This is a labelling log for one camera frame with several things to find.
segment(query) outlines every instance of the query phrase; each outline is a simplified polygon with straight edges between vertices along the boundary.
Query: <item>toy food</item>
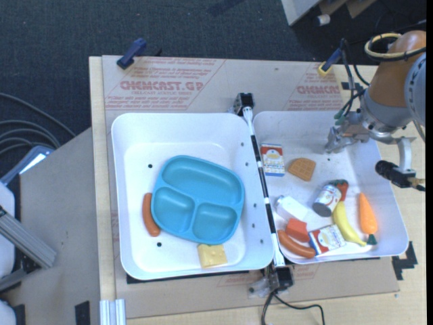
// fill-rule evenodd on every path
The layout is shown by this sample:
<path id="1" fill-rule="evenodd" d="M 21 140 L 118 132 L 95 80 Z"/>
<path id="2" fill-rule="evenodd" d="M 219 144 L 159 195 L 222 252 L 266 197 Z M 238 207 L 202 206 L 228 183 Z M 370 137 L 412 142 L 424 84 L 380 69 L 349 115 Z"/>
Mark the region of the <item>toy food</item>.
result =
<path id="1" fill-rule="evenodd" d="M 364 234 L 369 235 L 367 244 L 377 244 L 374 234 L 378 230 L 378 223 L 373 209 L 364 193 L 359 194 L 359 221 Z"/>
<path id="2" fill-rule="evenodd" d="M 227 263 L 227 257 L 222 244 L 199 244 L 197 250 L 198 257 L 200 258 L 200 265 L 203 268 Z"/>
<path id="3" fill-rule="evenodd" d="M 326 184 L 313 203 L 314 211 L 321 217 L 331 217 L 332 211 L 341 199 L 341 191 L 333 184 Z"/>
<path id="4" fill-rule="evenodd" d="M 310 181 L 315 167 L 315 161 L 307 158 L 298 158 L 290 164 L 288 171 L 292 175 L 295 175 L 305 181 Z"/>
<path id="5" fill-rule="evenodd" d="M 260 147 L 263 170 L 266 176 L 283 177 L 284 159 L 283 148 L 279 144 L 262 144 Z"/>
<path id="6" fill-rule="evenodd" d="M 144 226 L 147 232 L 152 237 L 156 237 L 161 233 L 161 229 L 156 225 L 154 218 L 152 217 L 152 212 L 150 211 L 150 203 L 152 201 L 152 193 L 148 192 L 144 194 L 143 205 L 141 206 Z"/>
<path id="7" fill-rule="evenodd" d="M 286 221 L 290 218 L 297 218 L 298 220 L 303 220 L 309 213 L 310 209 L 300 204 L 291 196 L 281 195 L 276 203 L 277 213 L 279 216 L 283 217 Z"/>
<path id="8" fill-rule="evenodd" d="M 295 242 L 284 232 L 284 230 L 278 230 L 277 234 L 279 243 L 288 251 L 300 255 L 301 257 L 306 257 L 307 259 L 316 256 L 316 251 L 313 248 Z"/>
<path id="9" fill-rule="evenodd" d="M 305 221 L 290 218 L 286 226 L 286 234 L 297 239 L 300 242 L 309 242 L 309 233 L 306 230 Z"/>
<path id="10" fill-rule="evenodd" d="M 341 191 L 340 201 L 346 200 L 347 189 L 349 188 L 349 183 L 345 179 L 337 179 L 331 182 L 332 185 L 336 186 L 339 191 Z"/>
<path id="11" fill-rule="evenodd" d="M 318 230 L 309 232 L 310 245 L 316 253 L 323 254 L 346 245 L 337 224 L 325 226 Z"/>
<path id="12" fill-rule="evenodd" d="M 344 239 L 348 242 L 354 242 L 359 244 L 360 246 L 367 245 L 366 242 L 362 241 L 357 232 L 353 229 L 350 223 L 347 220 L 346 215 L 346 206 L 344 206 L 344 202 L 339 202 L 337 207 L 332 212 L 332 218 L 334 219 L 334 223 L 337 224 L 338 228 L 341 231 Z"/>

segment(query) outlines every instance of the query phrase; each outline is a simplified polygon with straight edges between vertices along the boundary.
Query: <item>cardboard sheet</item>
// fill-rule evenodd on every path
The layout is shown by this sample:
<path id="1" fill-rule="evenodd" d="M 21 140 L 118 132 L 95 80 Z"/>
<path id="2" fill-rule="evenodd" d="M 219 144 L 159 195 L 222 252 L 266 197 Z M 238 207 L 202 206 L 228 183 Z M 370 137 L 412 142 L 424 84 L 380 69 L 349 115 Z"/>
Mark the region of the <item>cardboard sheet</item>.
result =
<path id="1" fill-rule="evenodd" d="M 253 93 L 255 114 L 265 110 L 338 111 L 341 82 L 347 78 L 337 80 L 332 72 L 322 78 L 317 74 L 319 64 L 311 62 L 142 57 L 123 70 L 116 65 L 119 58 L 103 56 L 102 65 L 116 296 L 126 300 L 128 318 L 262 305 L 263 299 L 248 298 L 248 285 L 260 279 L 260 271 L 139 283 L 127 278 L 120 262 L 112 122 L 125 112 L 226 112 L 240 92 Z M 390 258 L 290 268 L 295 284 L 288 301 L 398 290 Z"/>

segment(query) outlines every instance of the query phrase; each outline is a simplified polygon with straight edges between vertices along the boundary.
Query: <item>black connector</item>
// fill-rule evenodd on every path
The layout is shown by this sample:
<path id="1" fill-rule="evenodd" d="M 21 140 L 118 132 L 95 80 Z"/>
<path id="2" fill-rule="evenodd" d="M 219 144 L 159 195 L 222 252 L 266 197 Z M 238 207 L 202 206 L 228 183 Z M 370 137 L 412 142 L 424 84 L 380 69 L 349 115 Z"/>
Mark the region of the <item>black connector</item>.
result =
<path id="1" fill-rule="evenodd" d="M 415 186 L 415 189 L 419 190 L 420 192 L 425 192 L 426 191 L 426 187 L 423 187 L 423 186 L 421 186 L 419 184 L 417 186 Z"/>
<path id="2" fill-rule="evenodd" d="M 278 267 L 277 277 L 279 282 L 278 291 L 283 291 L 293 285 L 292 270 L 289 267 Z"/>
<path id="3" fill-rule="evenodd" d="M 392 184 L 399 188 L 412 188 L 413 184 L 410 178 L 415 177 L 415 172 L 402 173 L 398 170 L 397 165 L 392 162 L 381 160 L 375 166 L 376 172 L 383 178 L 391 181 Z"/>
<path id="4" fill-rule="evenodd" d="M 238 116 L 243 116 L 244 112 L 242 110 L 245 107 L 253 109 L 254 99 L 252 97 L 252 93 L 238 93 L 238 95 L 236 96 L 236 100 L 233 105 L 234 113 Z"/>

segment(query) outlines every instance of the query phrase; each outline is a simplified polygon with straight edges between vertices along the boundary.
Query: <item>blue clamp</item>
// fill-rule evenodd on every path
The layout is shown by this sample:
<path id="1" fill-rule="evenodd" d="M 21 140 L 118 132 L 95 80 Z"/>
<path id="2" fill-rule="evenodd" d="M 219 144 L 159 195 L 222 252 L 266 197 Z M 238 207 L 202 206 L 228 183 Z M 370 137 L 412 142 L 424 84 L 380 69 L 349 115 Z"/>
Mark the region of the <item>blue clamp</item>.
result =
<path id="1" fill-rule="evenodd" d="M 337 64 L 340 61 L 341 57 L 342 50 L 341 48 L 337 48 L 337 50 L 335 50 L 335 52 L 329 57 L 326 62 L 323 62 L 319 65 L 317 72 L 323 77 L 326 76 L 331 70 L 332 65 Z"/>
<path id="2" fill-rule="evenodd" d="M 143 39 L 137 39 L 133 42 L 133 44 L 129 47 L 128 51 L 125 53 L 121 59 L 117 61 L 117 64 L 123 69 L 127 69 L 134 62 L 135 56 L 142 56 L 144 50 L 146 49 L 146 41 Z"/>

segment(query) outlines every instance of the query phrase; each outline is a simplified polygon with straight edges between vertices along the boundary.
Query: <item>dark carpet floor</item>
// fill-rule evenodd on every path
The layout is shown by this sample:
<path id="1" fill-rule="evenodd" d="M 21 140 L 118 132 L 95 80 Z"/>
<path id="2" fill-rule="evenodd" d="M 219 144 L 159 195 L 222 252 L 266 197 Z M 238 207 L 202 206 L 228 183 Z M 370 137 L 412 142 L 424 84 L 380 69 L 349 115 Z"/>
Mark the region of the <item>dark carpet floor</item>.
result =
<path id="1" fill-rule="evenodd" d="M 363 44 L 377 33 L 425 30 L 427 0 L 378 0 L 352 19 L 345 7 L 326 26 L 313 8 L 289 26 L 281 0 L 0 0 L 0 92 L 33 104 L 74 133 L 90 127 L 89 56 L 122 55 L 142 37 L 145 55 L 324 61 L 342 37 L 352 62 L 373 64 Z M 61 144 L 71 135 L 0 97 L 0 122 L 32 121 Z M 2 133 L 10 127 L 0 126 Z M 6 145 L 0 144 L 0 151 Z M 26 149 L 0 154 L 0 177 Z"/>

